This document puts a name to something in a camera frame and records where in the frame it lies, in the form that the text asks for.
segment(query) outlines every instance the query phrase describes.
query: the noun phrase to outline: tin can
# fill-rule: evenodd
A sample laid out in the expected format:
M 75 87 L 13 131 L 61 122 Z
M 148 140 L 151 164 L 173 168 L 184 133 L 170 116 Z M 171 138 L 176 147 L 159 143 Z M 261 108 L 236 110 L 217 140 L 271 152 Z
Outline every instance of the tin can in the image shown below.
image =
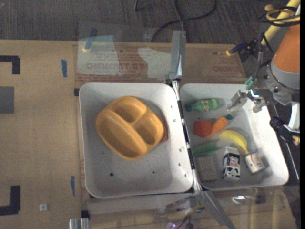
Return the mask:
M 265 166 L 258 153 L 248 154 L 245 157 L 245 161 L 252 174 L 257 174 L 257 173 L 265 170 Z

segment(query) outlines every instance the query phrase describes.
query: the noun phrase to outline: gray square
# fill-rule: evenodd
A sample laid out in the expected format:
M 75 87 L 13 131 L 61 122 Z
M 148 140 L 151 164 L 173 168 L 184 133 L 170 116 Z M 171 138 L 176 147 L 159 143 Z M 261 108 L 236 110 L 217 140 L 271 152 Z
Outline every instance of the gray square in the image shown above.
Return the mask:
M 0 114 L 14 113 L 14 87 L 0 86 Z

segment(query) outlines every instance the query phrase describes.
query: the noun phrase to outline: blue mark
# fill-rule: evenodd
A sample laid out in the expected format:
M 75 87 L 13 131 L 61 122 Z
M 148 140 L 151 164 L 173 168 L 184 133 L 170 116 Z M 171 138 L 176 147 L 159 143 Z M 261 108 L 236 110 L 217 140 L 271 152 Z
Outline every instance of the blue mark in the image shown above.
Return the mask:
M 63 77 L 67 77 L 67 72 L 68 72 L 67 61 L 65 61 L 65 60 L 61 61 L 61 70 L 62 70 Z
M 75 177 L 74 176 L 71 176 L 70 184 L 71 184 L 71 188 L 73 191 L 73 196 L 75 196 Z

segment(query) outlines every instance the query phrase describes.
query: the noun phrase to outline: divided orange plate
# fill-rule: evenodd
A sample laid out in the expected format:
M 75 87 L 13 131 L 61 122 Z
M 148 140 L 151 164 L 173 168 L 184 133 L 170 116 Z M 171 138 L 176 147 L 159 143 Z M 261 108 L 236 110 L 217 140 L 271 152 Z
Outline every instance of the divided orange plate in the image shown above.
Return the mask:
M 95 119 L 95 128 L 104 143 L 127 160 L 146 155 L 164 134 L 159 117 L 132 96 L 120 97 L 104 108 Z

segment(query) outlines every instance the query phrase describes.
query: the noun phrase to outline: green bottle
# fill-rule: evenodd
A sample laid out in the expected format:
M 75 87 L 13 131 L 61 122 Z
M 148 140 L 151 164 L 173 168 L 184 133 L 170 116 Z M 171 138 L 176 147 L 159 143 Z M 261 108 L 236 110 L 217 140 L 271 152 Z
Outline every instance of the green bottle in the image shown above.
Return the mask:
M 186 104 L 185 110 L 187 112 L 196 110 L 200 112 L 207 112 L 209 110 L 216 110 L 220 108 L 219 99 L 217 98 L 209 98 L 198 100 L 194 104 Z

